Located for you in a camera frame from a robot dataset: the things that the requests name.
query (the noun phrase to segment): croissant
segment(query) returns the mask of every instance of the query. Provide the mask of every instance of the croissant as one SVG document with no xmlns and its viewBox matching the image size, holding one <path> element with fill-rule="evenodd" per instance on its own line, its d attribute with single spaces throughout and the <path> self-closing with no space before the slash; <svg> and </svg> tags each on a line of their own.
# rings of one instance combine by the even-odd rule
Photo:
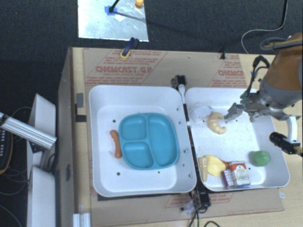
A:
<svg viewBox="0 0 303 227">
<path fill-rule="evenodd" d="M 219 119 L 223 119 L 222 114 L 214 112 L 209 116 L 207 125 L 213 132 L 224 134 L 226 132 L 226 127 L 220 126 Z"/>
</svg>

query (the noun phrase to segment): blue plate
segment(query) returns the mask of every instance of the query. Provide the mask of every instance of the blue plate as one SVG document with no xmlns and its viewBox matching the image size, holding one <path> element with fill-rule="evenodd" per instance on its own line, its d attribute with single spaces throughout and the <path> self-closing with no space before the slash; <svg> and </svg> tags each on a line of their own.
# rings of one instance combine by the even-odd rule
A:
<svg viewBox="0 0 303 227">
<path fill-rule="evenodd" d="M 123 159 L 133 168 L 166 168 L 175 164 L 179 158 L 175 128 L 165 115 L 129 115 L 120 122 L 119 138 Z"/>
</svg>

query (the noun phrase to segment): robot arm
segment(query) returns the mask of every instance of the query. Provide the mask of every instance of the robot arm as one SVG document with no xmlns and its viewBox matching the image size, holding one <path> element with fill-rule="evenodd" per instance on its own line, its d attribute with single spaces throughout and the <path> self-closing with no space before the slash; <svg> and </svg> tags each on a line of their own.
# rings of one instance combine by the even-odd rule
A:
<svg viewBox="0 0 303 227">
<path fill-rule="evenodd" d="M 288 154 L 302 155 L 300 142 L 291 136 L 291 132 L 294 132 L 291 128 L 296 127 L 296 119 L 300 116 L 287 115 L 283 112 L 285 108 L 302 100 L 302 33 L 296 34 L 284 42 L 273 43 L 270 40 L 266 40 L 266 42 L 267 44 L 261 45 L 263 48 L 271 47 L 281 50 L 271 65 L 262 56 L 258 56 L 254 60 L 250 84 L 240 96 L 240 104 L 234 103 L 224 120 L 227 123 L 237 118 L 243 111 L 249 114 L 251 122 L 262 115 L 271 115 L 280 121 L 286 120 L 289 136 L 273 133 L 270 140 Z M 260 62 L 263 62 L 265 66 L 258 67 Z M 261 81 L 259 90 L 251 93 L 251 85 L 259 69 L 268 69 L 268 71 Z"/>
</svg>

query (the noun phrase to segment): multimeter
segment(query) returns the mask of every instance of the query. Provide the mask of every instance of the multimeter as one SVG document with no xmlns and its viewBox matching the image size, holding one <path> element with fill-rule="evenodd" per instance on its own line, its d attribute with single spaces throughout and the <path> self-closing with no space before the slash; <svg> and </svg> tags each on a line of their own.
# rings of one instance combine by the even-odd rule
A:
<svg viewBox="0 0 303 227">
<path fill-rule="evenodd" d="M 12 152 L 13 152 L 12 133 L 0 129 L 0 174 L 3 174 L 7 170 Z"/>
</svg>

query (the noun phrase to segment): black carpet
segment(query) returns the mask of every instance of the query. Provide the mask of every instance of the black carpet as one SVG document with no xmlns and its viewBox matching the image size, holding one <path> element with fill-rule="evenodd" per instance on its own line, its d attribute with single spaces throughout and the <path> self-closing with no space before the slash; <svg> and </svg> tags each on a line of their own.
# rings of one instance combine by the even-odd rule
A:
<svg viewBox="0 0 303 227">
<path fill-rule="evenodd" d="M 241 36 L 251 29 L 274 29 L 282 19 L 284 0 L 144 0 L 148 43 L 138 49 L 245 53 Z M 250 53 L 266 53 L 259 43 L 302 31 L 303 0 L 289 0 L 285 27 L 244 38 Z M 79 39 L 77 0 L 0 0 L 0 112 L 11 115 L 31 106 L 38 93 L 56 103 L 68 46 L 123 48 L 126 42 Z M 11 168 L 26 168 L 25 141 L 15 146 Z M 0 176 L 0 191 L 15 190 Z M 0 204 L 26 225 L 27 189 Z M 0 227 L 17 223 L 0 208 Z"/>
</svg>

